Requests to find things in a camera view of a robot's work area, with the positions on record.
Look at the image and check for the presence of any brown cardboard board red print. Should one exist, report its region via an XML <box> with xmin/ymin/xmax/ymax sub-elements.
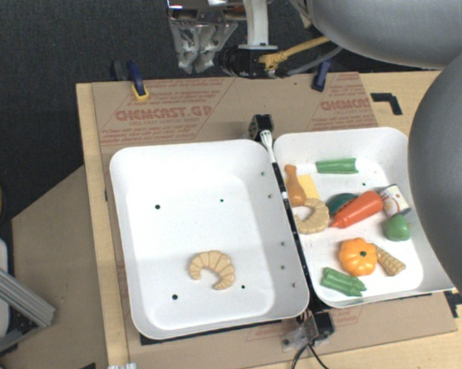
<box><xmin>91</xmin><ymin>58</ymin><xmax>461</xmax><ymax>369</ymax></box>

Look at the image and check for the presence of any thin black and white rod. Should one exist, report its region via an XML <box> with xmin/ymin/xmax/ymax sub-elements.
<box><xmin>259</xmin><ymin>127</ymin><xmax>316</xmax><ymax>316</ymax></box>

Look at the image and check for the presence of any yellow toy cheese slice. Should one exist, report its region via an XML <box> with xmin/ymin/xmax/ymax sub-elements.
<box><xmin>296</xmin><ymin>173</ymin><xmax>321</xmax><ymax>204</ymax></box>

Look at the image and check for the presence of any white plastic tray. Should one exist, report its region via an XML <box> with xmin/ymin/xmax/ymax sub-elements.
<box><xmin>270</xmin><ymin>121</ymin><xmax>456</xmax><ymax>313</ymax></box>
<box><xmin>107</xmin><ymin>134</ymin><xmax>314</xmax><ymax>344</ymax></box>

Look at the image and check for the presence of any green toy celery stick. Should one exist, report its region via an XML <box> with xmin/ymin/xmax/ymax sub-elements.
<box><xmin>314</xmin><ymin>157</ymin><xmax>360</xmax><ymax>178</ymax></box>

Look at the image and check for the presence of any beige toy croissant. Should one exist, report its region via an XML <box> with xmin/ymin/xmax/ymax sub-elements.
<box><xmin>185</xmin><ymin>248</ymin><xmax>238</xmax><ymax>294</ymax></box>
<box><xmin>292</xmin><ymin>196</ymin><xmax>333</xmax><ymax>237</ymax></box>

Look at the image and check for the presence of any dark green round toy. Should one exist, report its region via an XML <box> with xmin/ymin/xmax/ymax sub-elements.
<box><xmin>324</xmin><ymin>190</ymin><xmax>361</xmax><ymax>216</ymax></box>

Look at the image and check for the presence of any orange toy carrot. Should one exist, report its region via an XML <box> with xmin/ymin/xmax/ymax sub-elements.
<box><xmin>327</xmin><ymin>189</ymin><xmax>386</xmax><ymax>231</ymax></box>

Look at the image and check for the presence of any small white and red can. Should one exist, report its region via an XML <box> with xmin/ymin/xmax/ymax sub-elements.
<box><xmin>378</xmin><ymin>183</ymin><xmax>413</xmax><ymax>219</ymax></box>

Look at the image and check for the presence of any orange toy pumpkin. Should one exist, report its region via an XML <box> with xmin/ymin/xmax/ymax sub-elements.
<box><xmin>337</xmin><ymin>236</ymin><xmax>381</xmax><ymax>279</ymax></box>

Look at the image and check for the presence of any green toy bell pepper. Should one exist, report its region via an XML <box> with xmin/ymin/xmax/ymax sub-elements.
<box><xmin>383</xmin><ymin>212</ymin><xmax>413</xmax><ymax>244</ymax></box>

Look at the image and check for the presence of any green toy asparagus bunch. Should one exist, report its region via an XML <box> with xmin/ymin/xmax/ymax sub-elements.
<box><xmin>319</xmin><ymin>264</ymin><xmax>368</xmax><ymax>301</ymax></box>

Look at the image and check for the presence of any tan toy corn cob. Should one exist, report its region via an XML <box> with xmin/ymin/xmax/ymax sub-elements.
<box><xmin>372</xmin><ymin>241</ymin><xmax>408</xmax><ymax>279</ymax></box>

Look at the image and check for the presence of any black cylinder on white bracket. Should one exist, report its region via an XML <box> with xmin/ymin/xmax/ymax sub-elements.
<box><xmin>213</xmin><ymin>0</ymin><xmax>281</xmax><ymax>82</ymax></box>

